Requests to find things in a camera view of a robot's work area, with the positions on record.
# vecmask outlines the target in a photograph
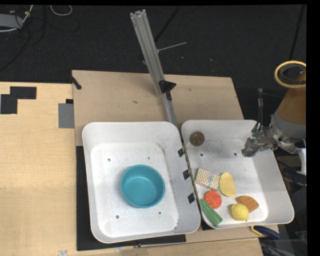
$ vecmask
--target brown round object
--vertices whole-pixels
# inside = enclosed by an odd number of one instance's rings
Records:
[[[204,141],[205,141],[205,136],[200,131],[196,131],[192,133],[190,136],[190,142],[194,146],[200,146],[204,143]]]

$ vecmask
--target yellow lemon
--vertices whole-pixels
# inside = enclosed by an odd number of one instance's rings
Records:
[[[231,205],[232,216],[238,221],[246,221],[249,219],[249,210],[242,203],[235,203]]]

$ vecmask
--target blue plate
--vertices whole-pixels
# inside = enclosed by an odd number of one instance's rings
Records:
[[[158,204],[165,194],[165,182],[154,168],[138,164],[128,168],[121,177],[121,192],[129,204],[148,208]]]

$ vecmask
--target black bracket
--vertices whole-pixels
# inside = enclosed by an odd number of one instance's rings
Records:
[[[172,101],[172,97],[171,97],[171,93],[170,91],[176,86],[177,84],[174,82],[169,82],[166,80],[160,80],[159,81],[159,86],[160,86],[160,90],[161,92],[164,94],[166,94],[166,98],[169,101]]]

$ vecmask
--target yellow ring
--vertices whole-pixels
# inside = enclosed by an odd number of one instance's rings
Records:
[[[304,62],[301,62],[301,61],[297,61],[297,60],[290,60],[290,61],[286,61],[282,64],[280,64],[274,71],[274,79],[276,80],[276,82],[281,85],[281,86],[284,86],[284,87],[287,87],[287,88],[293,88],[293,89],[299,89],[299,88],[304,88],[307,86],[307,84],[288,84],[288,83],[285,83],[285,82],[282,82],[279,77],[278,77],[278,71],[279,69],[281,69],[283,66],[285,65],[288,65],[288,64],[298,64],[298,65],[301,65],[305,68],[307,68],[307,65],[304,63]]]

